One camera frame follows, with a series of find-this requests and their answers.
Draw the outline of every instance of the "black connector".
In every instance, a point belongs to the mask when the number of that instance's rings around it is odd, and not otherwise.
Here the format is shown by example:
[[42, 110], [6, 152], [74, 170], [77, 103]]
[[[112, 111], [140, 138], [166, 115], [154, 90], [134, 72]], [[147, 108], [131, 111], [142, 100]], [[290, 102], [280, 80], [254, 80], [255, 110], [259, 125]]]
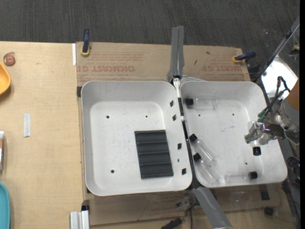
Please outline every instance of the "black connector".
[[162, 226], [161, 229], [173, 229], [181, 224], [182, 220], [180, 218], [177, 218], [175, 220], [171, 220], [171, 222], [166, 224], [165, 226]]

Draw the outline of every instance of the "white tape strip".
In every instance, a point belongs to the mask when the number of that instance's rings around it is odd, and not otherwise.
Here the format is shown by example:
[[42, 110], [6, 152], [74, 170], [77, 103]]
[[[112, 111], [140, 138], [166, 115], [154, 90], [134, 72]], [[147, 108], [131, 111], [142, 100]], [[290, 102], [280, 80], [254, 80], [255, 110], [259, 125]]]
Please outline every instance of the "white tape strip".
[[23, 137], [29, 137], [31, 135], [31, 115], [24, 114], [23, 116]]
[[72, 57], [73, 57], [73, 65], [76, 65], [76, 44], [72, 44]]

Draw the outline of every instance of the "bottle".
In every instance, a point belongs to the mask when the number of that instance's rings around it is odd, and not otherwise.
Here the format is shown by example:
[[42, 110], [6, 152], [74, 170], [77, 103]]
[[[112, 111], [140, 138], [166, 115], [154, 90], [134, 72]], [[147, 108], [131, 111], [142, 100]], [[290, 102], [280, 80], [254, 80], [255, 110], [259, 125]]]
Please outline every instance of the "bottle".
[[226, 183], [235, 183], [235, 182], [246, 182], [258, 178], [256, 171], [241, 171], [241, 172], [228, 172], [224, 176], [224, 181]]
[[215, 100], [201, 98], [187, 98], [185, 104], [188, 108], [195, 109], [215, 109]]
[[212, 160], [211, 162], [204, 161], [204, 159], [198, 153], [196, 153], [193, 158], [196, 162], [195, 164], [200, 166], [198, 170], [209, 183], [214, 183], [220, 178], [220, 175], [217, 172], [217, 163], [215, 160]]
[[271, 219], [288, 221], [294, 225], [298, 223], [298, 218], [293, 217], [292, 214], [288, 211], [281, 211], [280, 208], [265, 207], [264, 214]]
[[196, 154], [193, 156], [196, 164], [200, 165], [202, 175], [210, 182], [216, 182], [219, 175], [218, 157], [216, 157], [209, 146], [195, 134], [190, 136], [190, 141], [194, 145]]

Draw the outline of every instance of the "black cap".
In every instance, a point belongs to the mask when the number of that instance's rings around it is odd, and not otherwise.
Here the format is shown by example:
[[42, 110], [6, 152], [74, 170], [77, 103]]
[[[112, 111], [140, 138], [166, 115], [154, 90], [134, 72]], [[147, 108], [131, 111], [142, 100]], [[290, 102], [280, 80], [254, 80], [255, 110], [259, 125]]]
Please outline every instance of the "black cap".
[[256, 171], [249, 172], [250, 180], [257, 179], [258, 175]]
[[195, 162], [198, 162], [199, 160], [201, 160], [201, 156], [198, 153], [194, 154], [193, 158], [194, 158]]
[[192, 99], [192, 98], [187, 98], [187, 99], [185, 100], [185, 103], [186, 103], [187, 106], [191, 106], [191, 105], [194, 104], [194, 99]]
[[275, 210], [271, 207], [265, 207], [264, 208], [265, 215], [272, 216], [274, 214], [274, 212], [275, 212]]
[[260, 156], [262, 154], [260, 147], [254, 147], [253, 148], [253, 155], [254, 156]]
[[190, 135], [190, 141], [193, 143], [194, 141], [196, 141], [198, 139], [198, 137], [196, 137], [195, 134]]

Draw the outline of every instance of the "blue and yellow clamp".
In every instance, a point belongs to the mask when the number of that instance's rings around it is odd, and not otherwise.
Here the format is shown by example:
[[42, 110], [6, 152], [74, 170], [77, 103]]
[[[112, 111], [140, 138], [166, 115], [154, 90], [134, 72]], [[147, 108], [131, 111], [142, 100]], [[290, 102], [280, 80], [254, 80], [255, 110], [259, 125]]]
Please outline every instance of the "blue and yellow clamp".
[[84, 44], [81, 46], [81, 55], [88, 56], [90, 51], [89, 46], [89, 29], [85, 29], [84, 31]]
[[242, 63], [243, 60], [247, 62], [249, 59], [254, 58], [255, 56], [255, 52], [245, 52], [239, 56], [233, 56], [232, 61], [233, 63]]

